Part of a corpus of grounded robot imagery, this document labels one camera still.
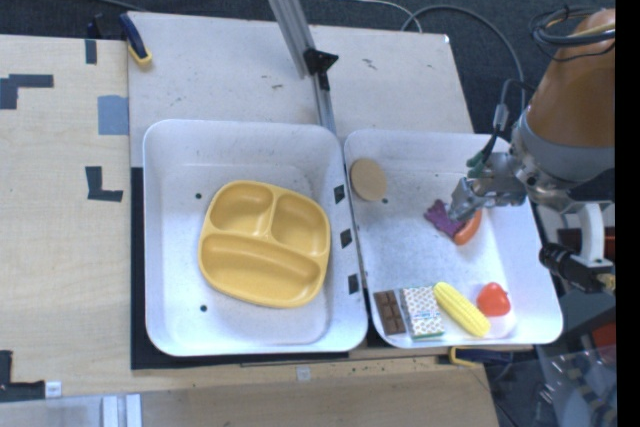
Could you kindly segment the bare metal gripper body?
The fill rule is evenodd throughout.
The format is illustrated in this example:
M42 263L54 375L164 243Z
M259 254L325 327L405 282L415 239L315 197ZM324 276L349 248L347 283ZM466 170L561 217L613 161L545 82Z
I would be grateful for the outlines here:
M575 184L549 173L525 148L512 145L506 152L485 146L468 160L468 179L476 195L496 196L496 206L519 206L526 198L556 211L569 211Z

